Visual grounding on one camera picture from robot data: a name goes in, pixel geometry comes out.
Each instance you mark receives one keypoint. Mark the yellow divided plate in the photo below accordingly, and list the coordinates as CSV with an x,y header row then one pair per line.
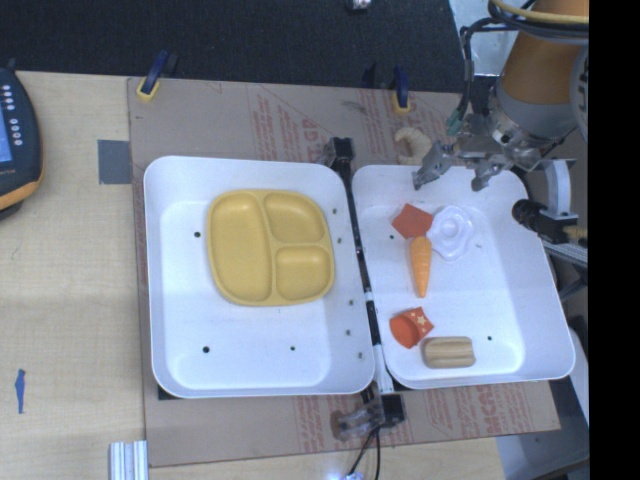
x,y
240,248

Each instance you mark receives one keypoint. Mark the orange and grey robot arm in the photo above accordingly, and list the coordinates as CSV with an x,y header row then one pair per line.
x,y
537,63

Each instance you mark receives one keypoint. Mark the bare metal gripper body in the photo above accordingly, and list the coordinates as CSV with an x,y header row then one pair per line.
x,y
500,145

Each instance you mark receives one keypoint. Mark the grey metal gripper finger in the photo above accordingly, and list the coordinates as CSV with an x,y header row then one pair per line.
x,y
485,174
434,164

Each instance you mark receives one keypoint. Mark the white fried egg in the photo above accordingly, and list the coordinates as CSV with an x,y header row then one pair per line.
x,y
452,233

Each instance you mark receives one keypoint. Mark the white plastic tray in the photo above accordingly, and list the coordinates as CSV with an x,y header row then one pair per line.
x,y
250,348
500,293

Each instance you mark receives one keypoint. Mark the orange-red flat square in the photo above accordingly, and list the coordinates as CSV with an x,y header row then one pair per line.
x,y
410,220

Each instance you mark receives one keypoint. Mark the tan hot dog bun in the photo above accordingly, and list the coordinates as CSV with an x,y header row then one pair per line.
x,y
448,353

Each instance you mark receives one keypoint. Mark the beige croissant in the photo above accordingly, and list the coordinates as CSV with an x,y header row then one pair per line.
x,y
417,140

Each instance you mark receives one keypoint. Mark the brown cardboard board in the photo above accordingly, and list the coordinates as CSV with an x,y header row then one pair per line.
x,y
200,118

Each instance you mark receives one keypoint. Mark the black cylinder on white bracket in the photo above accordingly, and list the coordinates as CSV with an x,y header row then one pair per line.
x,y
542,218

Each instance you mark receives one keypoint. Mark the thin black and white rod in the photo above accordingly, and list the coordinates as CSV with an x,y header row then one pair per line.
x,y
370,313

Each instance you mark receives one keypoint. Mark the orange carrot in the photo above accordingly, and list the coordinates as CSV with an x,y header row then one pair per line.
x,y
421,263

